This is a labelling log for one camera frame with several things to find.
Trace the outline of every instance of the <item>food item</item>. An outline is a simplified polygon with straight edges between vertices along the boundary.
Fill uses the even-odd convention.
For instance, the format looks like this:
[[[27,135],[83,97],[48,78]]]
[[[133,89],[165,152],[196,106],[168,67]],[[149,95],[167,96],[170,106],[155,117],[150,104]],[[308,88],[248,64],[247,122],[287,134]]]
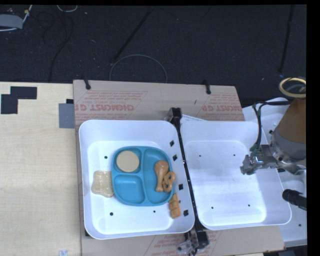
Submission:
[[[176,174],[173,171],[169,171],[163,177],[162,187],[164,192],[170,192],[172,190],[172,183],[176,179]]]
[[[130,150],[122,151],[116,157],[116,165],[118,168],[125,173],[134,172],[140,164],[139,157]]]
[[[165,175],[169,170],[169,164],[167,161],[159,160],[154,165],[154,172],[156,174],[157,183],[155,187],[155,191],[163,192],[164,188],[162,186],[162,182],[164,180]]]
[[[168,201],[169,209],[170,209],[170,216],[171,218],[175,219],[181,215],[180,205],[178,200],[177,193],[174,193],[171,199]]]
[[[106,198],[111,198],[114,195],[111,171],[95,171],[93,174],[91,190],[95,194],[102,195]]]

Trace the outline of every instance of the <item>cardboard sheet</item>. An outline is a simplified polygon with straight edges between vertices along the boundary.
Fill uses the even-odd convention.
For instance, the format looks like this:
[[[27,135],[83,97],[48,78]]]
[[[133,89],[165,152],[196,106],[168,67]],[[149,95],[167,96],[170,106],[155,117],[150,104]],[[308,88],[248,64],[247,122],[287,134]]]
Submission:
[[[82,171],[79,150],[79,127],[91,119],[163,120],[170,108],[182,114],[208,121],[244,121],[242,107],[234,86],[197,84],[162,84],[89,80],[73,81],[77,170],[80,205],[82,255],[158,256],[178,255],[176,245],[184,234],[149,235],[109,240],[87,236],[84,227]],[[278,226],[208,230],[209,245],[197,256],[227,256],[281,251],[284,241]]]

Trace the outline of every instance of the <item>white tray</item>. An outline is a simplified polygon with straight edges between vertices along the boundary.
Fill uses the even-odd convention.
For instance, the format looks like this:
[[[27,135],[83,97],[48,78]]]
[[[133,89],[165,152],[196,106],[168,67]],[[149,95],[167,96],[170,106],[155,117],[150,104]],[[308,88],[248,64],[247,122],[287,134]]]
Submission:
[[[289,203],[275,168],[243,175],[240,166],[258,136],[248,121],[188,121],[181,125],[199,221],[210,230],[286,224]],[[263,132],[261,144],[266,144]]]
[[[185,233],[192,229],[195,215],[178,134],[171,123],[163,120],[88,120],[79,128],[79,145],[84,226],[90,236],[104,240]],[[181,216],[172,219],[168,203],[159,206],[132,206],[121,203],[115,196],[106,198],[92,192],[94,172],[111,171],[116,150],[128,146],[154,147],[169,156],[176,173],[173,193],[177,193],[180,200]]]

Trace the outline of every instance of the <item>brown cylindrical part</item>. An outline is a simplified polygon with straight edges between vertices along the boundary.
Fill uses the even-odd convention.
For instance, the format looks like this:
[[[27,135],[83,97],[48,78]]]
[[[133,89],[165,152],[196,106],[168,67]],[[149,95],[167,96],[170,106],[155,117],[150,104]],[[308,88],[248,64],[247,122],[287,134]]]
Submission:
[[[285,139],[306,143],[306,99],[295,98],[284,113],[279,125],[279,134]]]

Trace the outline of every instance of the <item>black metal bracket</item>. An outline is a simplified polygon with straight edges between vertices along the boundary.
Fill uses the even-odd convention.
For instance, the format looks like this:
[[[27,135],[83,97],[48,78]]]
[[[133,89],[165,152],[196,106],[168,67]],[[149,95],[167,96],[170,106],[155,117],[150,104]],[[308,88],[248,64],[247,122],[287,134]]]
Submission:
[[[182,115],[182,111],[181,111],[180,107],[172,107],[172,108],[170,108],[170,110],[167,114],[167,121],[175,126],[177,134],[178,134],[178,138],[179,138],[179,144],[180,144],[180,150],[181,150],[181,154],[182,154],[184,170],[185,170],[185,174],[186,174],[186,178],[187,178],[187,182],[188,182],[188,188],[189,188],[189,192],[190,192],[190,197],[191,197],[191,202],[192,202],[192,207],[193,207],[193,212],[194,212],[194,217],[195,217],[194,229],[195,229],[196,237],[198,239],[198,244],[199,244],[198,247],[195,248],[195,253],[193,254],[193,255],[196,255],[198,249],[203,249],[204,247],[206,247],[209,244],[209,240],[207,237],[207,233],[204,231],[205,227],[201,224],[201,222],[199,221],[199,217],[198,217],[195,195],[194,195],[194,191],[193,191],[192,184],[191,184],[190,174],[189,174],[186,155],[185,155],[184,144],[182,141],[182,136],[181,136],[181,131],[180,131],[180,127],[181,127],[180,120],[181,120],[182,116],[183,115]]]

